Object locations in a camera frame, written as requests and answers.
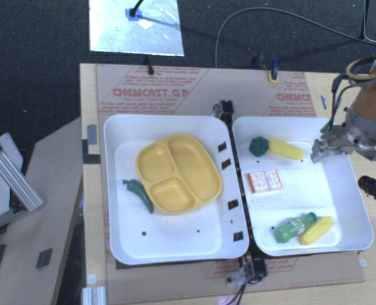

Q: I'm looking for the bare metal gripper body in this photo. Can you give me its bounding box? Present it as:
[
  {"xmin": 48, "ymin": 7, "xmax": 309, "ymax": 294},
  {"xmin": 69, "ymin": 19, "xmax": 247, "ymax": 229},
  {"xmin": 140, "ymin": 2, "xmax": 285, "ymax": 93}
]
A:
[{"xmin": 325, "ymin": 127, "xmax": 376, "ymax": 158}]

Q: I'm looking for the yellow corn cob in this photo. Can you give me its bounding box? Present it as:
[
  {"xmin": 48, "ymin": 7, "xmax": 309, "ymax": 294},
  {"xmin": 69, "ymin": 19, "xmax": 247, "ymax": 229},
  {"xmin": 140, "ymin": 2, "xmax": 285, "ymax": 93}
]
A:
[
  {"xmin": 267, "ymin": 139, "xmax": 306, "ymax": 161},
  {"xmin": 299, "ymin": 215, "xmax": 335, "ymax": 247}
]

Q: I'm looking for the white plastic tray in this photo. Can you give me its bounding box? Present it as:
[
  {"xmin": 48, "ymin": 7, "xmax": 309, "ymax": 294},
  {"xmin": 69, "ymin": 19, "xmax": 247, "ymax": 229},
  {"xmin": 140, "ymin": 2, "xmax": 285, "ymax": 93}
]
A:
[
  {"xmin": 103, "ymin": 113, "xmax": 250, "ymax": 266},
  {"xmin": 232, "ymin": 116, "xmax": 375, "ymax": 257}
]

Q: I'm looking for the orange and white packet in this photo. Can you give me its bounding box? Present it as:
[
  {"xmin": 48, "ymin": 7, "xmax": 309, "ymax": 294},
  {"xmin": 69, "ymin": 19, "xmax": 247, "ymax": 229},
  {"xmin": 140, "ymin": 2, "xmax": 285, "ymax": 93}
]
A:
[{"xmin": 246, "ymin": 169, "xmax": 283, "ymax": 194}]

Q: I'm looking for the green broccoli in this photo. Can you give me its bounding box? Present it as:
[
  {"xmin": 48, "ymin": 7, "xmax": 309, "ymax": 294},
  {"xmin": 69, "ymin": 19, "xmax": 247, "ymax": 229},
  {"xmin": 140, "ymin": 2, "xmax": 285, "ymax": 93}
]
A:
[{"xmin": 248, "ymin": 136, "xmax": 270, "ymax": 158}]

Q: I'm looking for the green plastic bottle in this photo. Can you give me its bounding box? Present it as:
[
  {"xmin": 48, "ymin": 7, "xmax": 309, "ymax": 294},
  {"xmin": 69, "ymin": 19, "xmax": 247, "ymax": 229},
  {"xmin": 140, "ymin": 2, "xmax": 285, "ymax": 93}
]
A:
[{"xmin": 272, "ymin": 212, "xmax": 318, "ymax": 245}]

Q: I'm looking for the thin black rod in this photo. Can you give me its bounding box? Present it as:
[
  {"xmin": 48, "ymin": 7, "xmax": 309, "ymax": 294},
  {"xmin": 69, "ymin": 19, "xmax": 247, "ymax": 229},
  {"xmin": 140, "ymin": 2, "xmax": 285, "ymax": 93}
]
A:
[{"xmin": 223, "ymin": 112, "xmax": 260, "ymax": 261}]

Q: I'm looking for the yellow divided plate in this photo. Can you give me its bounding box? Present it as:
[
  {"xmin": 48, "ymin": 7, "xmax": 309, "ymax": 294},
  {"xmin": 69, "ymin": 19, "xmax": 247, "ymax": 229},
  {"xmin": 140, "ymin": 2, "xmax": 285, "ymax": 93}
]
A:
[{"xmin": 135, "ymin": 133, "xmax": 224, "ymax": 216}]

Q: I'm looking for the brown cardboard board red print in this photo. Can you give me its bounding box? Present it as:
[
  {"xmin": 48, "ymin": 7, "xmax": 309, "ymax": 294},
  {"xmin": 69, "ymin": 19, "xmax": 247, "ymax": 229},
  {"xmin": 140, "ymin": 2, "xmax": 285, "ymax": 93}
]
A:
[{"xmin": 95, "ymin": 64, "xmax": 366, "ymax": 305}]

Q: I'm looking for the green chili pepper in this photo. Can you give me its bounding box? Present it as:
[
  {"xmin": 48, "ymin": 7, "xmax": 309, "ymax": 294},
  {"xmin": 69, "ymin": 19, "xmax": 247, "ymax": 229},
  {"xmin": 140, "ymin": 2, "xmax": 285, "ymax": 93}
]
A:
[{"xmin": 121, "ymin": 178, "xmax": 155, "ymax": 215}]

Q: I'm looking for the black cylinder on white bracket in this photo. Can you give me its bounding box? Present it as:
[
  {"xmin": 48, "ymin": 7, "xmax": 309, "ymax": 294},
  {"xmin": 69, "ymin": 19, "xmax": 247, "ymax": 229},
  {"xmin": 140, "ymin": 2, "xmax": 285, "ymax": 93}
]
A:
[{"xmin": 358, "ymin": 152, "xmax": 376, "ymax": 205}]

